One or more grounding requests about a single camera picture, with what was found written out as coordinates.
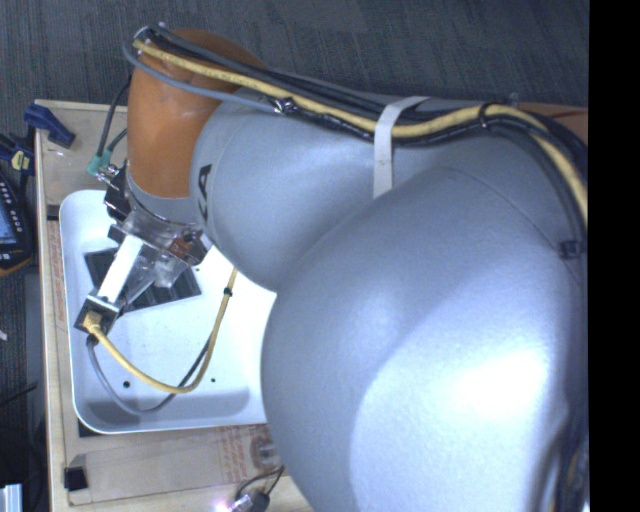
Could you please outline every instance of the yellow cable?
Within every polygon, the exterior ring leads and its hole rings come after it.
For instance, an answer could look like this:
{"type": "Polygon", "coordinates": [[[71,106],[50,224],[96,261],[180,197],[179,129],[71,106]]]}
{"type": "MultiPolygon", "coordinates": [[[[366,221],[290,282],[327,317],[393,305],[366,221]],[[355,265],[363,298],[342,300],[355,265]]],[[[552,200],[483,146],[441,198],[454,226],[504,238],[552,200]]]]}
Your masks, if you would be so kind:
{"type": "Polygon", "coordinates": [[[216,344],[216,340],[218,338],[218,332],[220,331],[220,325],[222,324],[222,318],[224,317],[225,311],[227,310],[227,304],[229,303],[229,297],[231,296],[231,290],[233,290],[233,284],[236,279],[238,271],[237,269],[233,269],[231,271],[231,276],[229,277],[229,282],[227,283],[227,289],[222,297],[222,302],[220,303],[220,307],[218,309],[218,316],[216,317],[215,324],[213,325],[213,330],[211,331],[211,336],[209,337],[209,346],[207,347],[207,352],[204,357],[204,361],[200,365],[200,370],[198,374],[193,379],[192,383],[187,386],[171,386],[170,384],[165,384],[159,380],[154,379],[150,375],[147,375],[142,370],[134,366],[127,358],[125,358],[122,353],[115,347],[115,345],[111,342],[111,340],[104,334],[102,328],[100,327],[100,315],[94,311],[90,311],[85,316],[82,325],[87,329],[90,334],[93,334],[96,339],[104,346],[105,349],[113,356],[113,358],[120,363],[120,365],[131,373],[133,376],[137,377],[141,381],[153,386],[160,391],[164,391],[166,393],[172,393],[174,395],[177,394],[185,394],[193,391],[198,387],[204,374],[209,367],[209,363],[211,362],[211,356],[213,355],[213,349],[216,344]]]}
{"type": "MultiPolygon", "coordinates": [[[[134,40],[133,45],[144,54],[150,55],[152,57],[155,57],[156,59],[168,62],[170,64],[173,64],[174,66],[178,66],[193,73],[207,76],[209,78],[215,78],[217,80],[222,80],[224,82],[233,83],[241,87],[248,87],[266,94],[267,96],[275,98],[292,98],[296,105],[300,106],[303,109],[317,114],[328,114],[334,116],[338,119],[341,119],[342,121],[345,121],[370,133],[373,133],[375,131],[376,121],[374,120],[351,114],[350,112],[346,112],[335,107],[324,105],[309,98],[305,98],[304,96],[291,93],[290,91],[287,91],[286,89],[283,89],[281,87],[273,86],[261,80],[221,69],[219,67],[211,67],[200,64],[198,62],[194,62],[178,55],[174,55],[158,48],[154,48],[152,46],[144,44],[139,40],[134,40]]],[[[424,121],[412,125],[394,126],[391,134],[394,138],[417,138],[425,135],[431,135],[448,128],[452,128],[454,126],[459,126],[461,124],[477,120],[481,114],[482,108],[482,106],[462,108],[430,121],[424,121]]],[[[485,116],[485,118],[499,115],[515,117],[541,130],[546,131],[544,125],[533,116],[516,108],[508,107],[506,105],[489,105],[484,109],[483,115],[485,116]]],[[[587,189],[582,179],[580,178],[577,169],[571,164],[571,162],[558,148],[545,141],[541,137],[533,136],[533,138],[558,167],[561,175],[565,179],[566,183],[568,184],[569,188],[576,198],[576,202],[578,203],[578,207],[580,209],[580,214],[582,215],[586,227],[588,223],[587,189]]]]}

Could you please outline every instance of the handheld device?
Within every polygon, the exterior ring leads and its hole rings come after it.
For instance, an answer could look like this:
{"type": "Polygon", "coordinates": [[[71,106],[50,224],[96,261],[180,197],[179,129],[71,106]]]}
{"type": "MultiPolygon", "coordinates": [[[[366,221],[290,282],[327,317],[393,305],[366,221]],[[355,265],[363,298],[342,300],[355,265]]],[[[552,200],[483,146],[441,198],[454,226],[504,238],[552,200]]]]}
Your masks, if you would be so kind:
{"type": "Polygon", "coordinates": [[[24,266],[32,254],[28,219],[11,184],[0,172],[0,277],[24,266]]]}

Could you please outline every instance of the device screen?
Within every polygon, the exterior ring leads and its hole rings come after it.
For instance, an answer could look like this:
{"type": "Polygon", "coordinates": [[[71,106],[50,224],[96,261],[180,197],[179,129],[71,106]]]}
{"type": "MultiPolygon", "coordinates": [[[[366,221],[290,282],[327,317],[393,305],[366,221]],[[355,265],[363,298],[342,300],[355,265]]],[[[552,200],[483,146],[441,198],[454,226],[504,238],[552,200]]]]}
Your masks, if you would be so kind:
{"type": "Polygon", "coordinates": [[[0,244],[15,244],[16,237],[13,234],[7,215],[8,212],[0,207],[0,244]]]}

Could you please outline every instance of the black plug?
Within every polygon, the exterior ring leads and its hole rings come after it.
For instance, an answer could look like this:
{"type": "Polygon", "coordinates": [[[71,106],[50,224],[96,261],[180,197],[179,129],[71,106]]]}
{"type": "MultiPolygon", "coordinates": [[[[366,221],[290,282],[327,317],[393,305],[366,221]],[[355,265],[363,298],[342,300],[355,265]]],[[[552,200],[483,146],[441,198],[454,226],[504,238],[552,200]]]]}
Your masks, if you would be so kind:
{"type": "Polygon", "coordinates": [[[264,492],[258,492],[251,497],[251,508],[248,512],[265,512],[271,503],[271,498],[264,492]]]}

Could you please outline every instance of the white tray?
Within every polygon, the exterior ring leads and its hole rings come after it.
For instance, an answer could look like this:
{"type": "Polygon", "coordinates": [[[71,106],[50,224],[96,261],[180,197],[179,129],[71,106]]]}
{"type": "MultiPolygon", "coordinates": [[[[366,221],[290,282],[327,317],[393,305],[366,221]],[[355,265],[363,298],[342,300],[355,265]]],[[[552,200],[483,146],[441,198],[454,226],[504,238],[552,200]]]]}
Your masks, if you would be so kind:
{"type": "MultiPolygon", "coordinates": [[[[86,334],[73,327],[93,287],[84,255],[116,246],[107,238],[113,221],[103,198],[104,192],[83,190],[68,196],[60,208],[73,403],[78,418],[105,434],[264,423],[260,350],[275,293],[240,274],[211,365],[195,391],[175,397],[157,412],[134,416],[103,389],[88,358],[86,334]]],[[[212,249],[194,269],[200,296],[127,313],[109,337],[133,364],[177,385],[209,336],[231,268],[231,263],[212,249]]],[[[104,348],[96,347],[96,353],[109,382],[131,405],[149,408],[166,396],[130,375],[104,348]]]]}

